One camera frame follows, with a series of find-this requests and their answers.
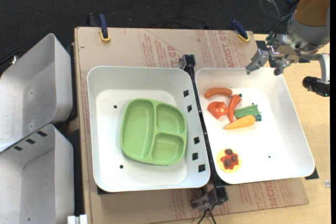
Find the green divided plate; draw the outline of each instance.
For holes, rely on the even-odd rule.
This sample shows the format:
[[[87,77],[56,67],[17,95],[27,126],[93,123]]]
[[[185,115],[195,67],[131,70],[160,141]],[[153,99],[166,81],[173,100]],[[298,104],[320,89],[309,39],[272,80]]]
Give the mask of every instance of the green divided plate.
[[[133,160],[172,165],[184,156],[187,121],[177,107],[157,100],[138,98],[124,111],[120,144],[124,154]]]

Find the toy waffle with berries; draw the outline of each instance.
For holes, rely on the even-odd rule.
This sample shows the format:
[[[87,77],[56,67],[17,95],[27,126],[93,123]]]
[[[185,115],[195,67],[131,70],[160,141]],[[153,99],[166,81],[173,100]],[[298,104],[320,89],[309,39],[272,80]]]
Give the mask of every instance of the toy waffle with berries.
[[[231,148],[227,148],[218,152],[217,164],[224,172],[232,174],[239,170],[242,165],[242,160],[236,152]]]

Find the cardboard sheet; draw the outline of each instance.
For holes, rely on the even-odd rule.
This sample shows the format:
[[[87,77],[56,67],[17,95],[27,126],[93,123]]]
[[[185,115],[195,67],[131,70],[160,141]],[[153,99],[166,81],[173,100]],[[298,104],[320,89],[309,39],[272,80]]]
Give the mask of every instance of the cardboard sheet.
[[[89,221],[100,223],[158,223],[199,218],[202,212],[192,209],[191,202],[201,197],[199,189],[137,191],[98,194],[92,172],[87,74],[95,66],[176,67],[184,54],[193,54],[196,69],[244,67],[257,46],[253,34],[245,43],[234,31],[169,30],[109,28],[111,41],[104,43],[99,28],[79,27],[75,30],[75,49],[80,67],[82,114],[81,132],[86,152],[90,201],[86,206]],[[232,214],[278,207],[303,205],[308,197],[300,178],[258,182],[226,187],[228,202],[215,207],[213,215]]]

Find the table surface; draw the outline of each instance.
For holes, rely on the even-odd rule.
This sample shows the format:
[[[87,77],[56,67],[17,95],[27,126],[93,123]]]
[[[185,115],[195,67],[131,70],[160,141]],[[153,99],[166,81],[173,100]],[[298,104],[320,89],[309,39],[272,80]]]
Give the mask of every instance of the table surface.
[[[265,40],[267,35],[255,35],[256,40]],[[79,78],[79,58],[75,59],[77,85],[80,85]],[[330,45],[326,45],[320,50],[320,53],[330,53]],[[297,114],[301,121],[302,128],[308,140],[313,158],[315,160],[319,178],[303,179],[303,185],[306,190],[309,203],[307,205],[292,206],[260,211],[252,211],[238,214],[228,214],[215,216],[216,223],[244,224],[244,223],[331,223],[331,188],[327,185],[331,180],[330,171],[330,98],[321,97],[313,92],[302,90],[302,79],[306,76],[321,77],[319,63],[293,64],[285,69],[283,74],[287,87],[292,97]],[[81,93],[78,92],[78,100],[81,100]],[[82,153],[82,166],[87,165],[86,156]],[[90,194],[86,188],[88,177],[83,173],[84,200],[90,204]],[[174,221],[179,224],[198,223],[199,219],[186,219]],[[206,217],[202,223],[213,223],[211,217]]]

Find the white tray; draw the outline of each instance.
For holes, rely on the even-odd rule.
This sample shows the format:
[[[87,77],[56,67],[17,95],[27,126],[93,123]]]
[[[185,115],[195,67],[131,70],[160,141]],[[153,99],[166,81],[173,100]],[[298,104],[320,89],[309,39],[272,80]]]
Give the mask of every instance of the white tray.
[[[120,192],[197,188],[208,182],[207,151],[192,81],[186,72],[177,68],[95,67],[88,74],[88,95],[93,175],[101,189]],[[159,166],[124,156],[120,146],[121,120],[126,104],[135,98],[166,102],[185,113],[187,146],[180,162]]]
[[[233,149],[241,158],[240,169],[232,174],[215,164],[223,181],[241,184],[313,173],[314,160],[282,75],[274,76],[271,68],[261,68],[249,75],[245,68],[209,68],[199,70],[195,80],[215,163],[217,153],[225,148]],[[215,119],[207,106],[214,101],[225,101],[228,106],[229,97],[204,98],[204,92],[215,87],[241,93],[243,97],[237,108],[257,104],[262,121],[245,129],[224,130],[228,117]]]
[[[72,109],[70,56],[55,35],[44,37],[0,79],[0,152]]]
[[[73,154],[51,124],[2,152],[0,223],[66,223],[75,209]]]

